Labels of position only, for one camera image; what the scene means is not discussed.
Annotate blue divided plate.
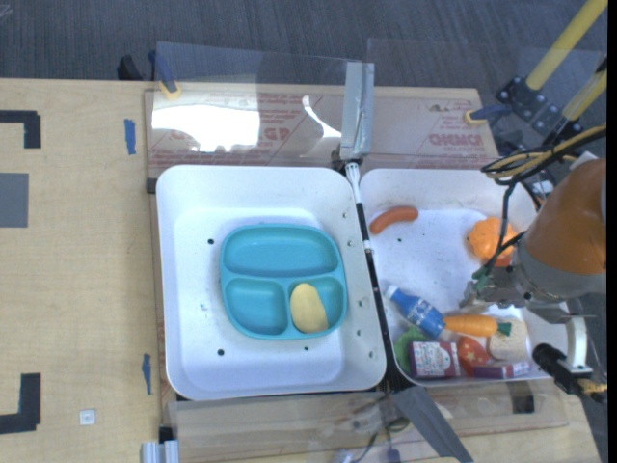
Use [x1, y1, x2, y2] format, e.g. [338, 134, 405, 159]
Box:
[219, 223, 349, 341]

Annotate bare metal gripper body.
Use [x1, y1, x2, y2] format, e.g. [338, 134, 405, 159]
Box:
[474, 265, 531, 310]

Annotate black cylinder on white bracket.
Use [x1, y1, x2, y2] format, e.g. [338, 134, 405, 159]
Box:
[531, 313, 595, 395]

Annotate blue bottle white cap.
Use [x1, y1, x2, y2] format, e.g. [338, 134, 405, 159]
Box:
[384, 285, 447, 340]

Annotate red can with star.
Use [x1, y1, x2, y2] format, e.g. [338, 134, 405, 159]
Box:
[456, 335, 493, 378]

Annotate thin black and white rod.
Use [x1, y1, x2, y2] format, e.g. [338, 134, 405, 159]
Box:
[344, 160, 402, 395]

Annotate yellow potato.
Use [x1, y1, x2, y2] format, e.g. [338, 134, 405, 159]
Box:
[289, 282, 331, 335]

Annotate white plastic tray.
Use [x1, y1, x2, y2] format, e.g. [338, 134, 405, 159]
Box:
[154, 164, 389, 401]
[359, 168, 571, 388]

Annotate orange pumpkin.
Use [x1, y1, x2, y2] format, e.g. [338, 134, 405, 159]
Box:
[466, 216, 520, 268]

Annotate beige bread slice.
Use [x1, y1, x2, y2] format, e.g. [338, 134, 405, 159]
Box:
[487, 317, 529, 362]

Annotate purple packet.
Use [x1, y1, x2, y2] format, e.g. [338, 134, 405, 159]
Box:
[472, 360, 532, 381]

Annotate brown cardboard board red print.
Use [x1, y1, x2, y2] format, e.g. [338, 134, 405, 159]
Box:
[144, 84, 503, 407]

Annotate orange sausage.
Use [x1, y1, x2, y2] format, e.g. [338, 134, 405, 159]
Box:
[368, 204, 420, 235]

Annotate pink carton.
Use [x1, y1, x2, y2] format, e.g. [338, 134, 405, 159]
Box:
[408, 340, 462, 380]

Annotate orange carrot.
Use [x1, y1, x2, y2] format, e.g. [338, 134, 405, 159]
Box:
[442, 313, 513, 340]

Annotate green leafy vegetable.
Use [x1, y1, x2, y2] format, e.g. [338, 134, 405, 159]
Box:
[393, 325, 431, 375]

